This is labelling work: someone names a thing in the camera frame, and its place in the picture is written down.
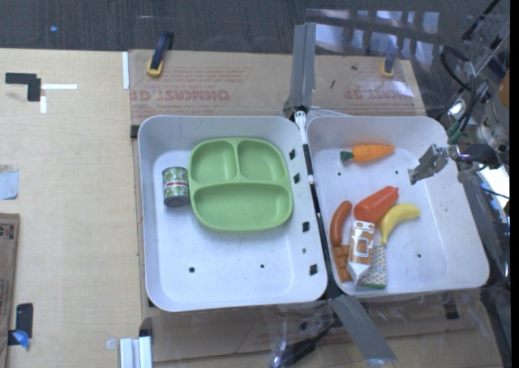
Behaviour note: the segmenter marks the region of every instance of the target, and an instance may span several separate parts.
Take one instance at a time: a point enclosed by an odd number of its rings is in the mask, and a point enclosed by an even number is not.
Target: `orange object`
[[[355,218],[375,223],[395,204],[397,199],[398,188],[386,186],[355,205]]]
[[[390,144],[356,144],[351,152],[341,152],[341,160],[353,158],[356,162],[369,162],[393,152],[395,147]]]
[[[332,246],[338,247],[342,244],[342,225],[351,211],[351,202],[343,201],[333,213],[330,223],[330,242]]]

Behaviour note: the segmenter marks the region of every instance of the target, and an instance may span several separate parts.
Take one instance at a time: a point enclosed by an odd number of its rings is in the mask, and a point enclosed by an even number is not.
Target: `sausage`
[[[343,201],[333,213],[330,224],[330,242],[332,246],[338,247],[342,244],[342,225],[351,211],[351,202]]]

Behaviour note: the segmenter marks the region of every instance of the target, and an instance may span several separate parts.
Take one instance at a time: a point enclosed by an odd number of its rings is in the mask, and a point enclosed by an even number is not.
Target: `clamp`
[[[168,49],[173,48],[173,33],[171,31],[163,31],[161,37],[159,38],[157,47],[155,48],[155,53],[153,54],[153,57],[151,57],[148,61],[148,65],[146,66],[146,73],[150,77],[161,76],[162,66],[164,64],[164,60],[162,59],[162,53],[164,52],[166,45]]]

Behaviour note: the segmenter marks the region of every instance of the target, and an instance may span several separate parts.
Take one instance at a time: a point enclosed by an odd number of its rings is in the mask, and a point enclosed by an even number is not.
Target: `yellow banana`
[[[382,234],[383,246],[388,242],[389,234],[403,220],[410,220],[420,215],[420,208],[412,203],[398,203],[391,207],[379,221],[380,233]]]

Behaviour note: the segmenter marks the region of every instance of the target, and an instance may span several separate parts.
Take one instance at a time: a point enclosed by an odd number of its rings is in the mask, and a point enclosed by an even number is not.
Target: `toy carrot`
[[[356,144],[351,152],[341,152],[341,160],[346,161],[353,158],[356,162],[368,162],[394,151],[395,147],[390,144]]]
[[[386,186],[355,205],[355,218],[375,223],[394,205],[397,199],[398,188]]]

